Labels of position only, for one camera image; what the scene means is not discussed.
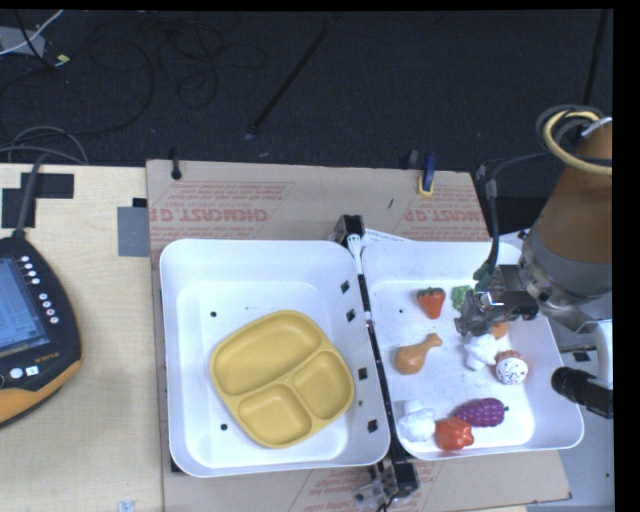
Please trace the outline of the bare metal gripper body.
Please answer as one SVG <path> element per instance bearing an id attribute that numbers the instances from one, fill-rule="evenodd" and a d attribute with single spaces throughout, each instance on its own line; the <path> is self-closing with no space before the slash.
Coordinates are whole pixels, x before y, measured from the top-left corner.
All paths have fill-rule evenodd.
<path id="1" fill-rule="evenodd" d="M 574 333 L 592 332 L 597 323 L 612 319 L 610 292 L 572 290 L 536 265 L 498 265 L 488 285 L 488 305 L 505 317 L 532 320 L 543 314 Z"/>

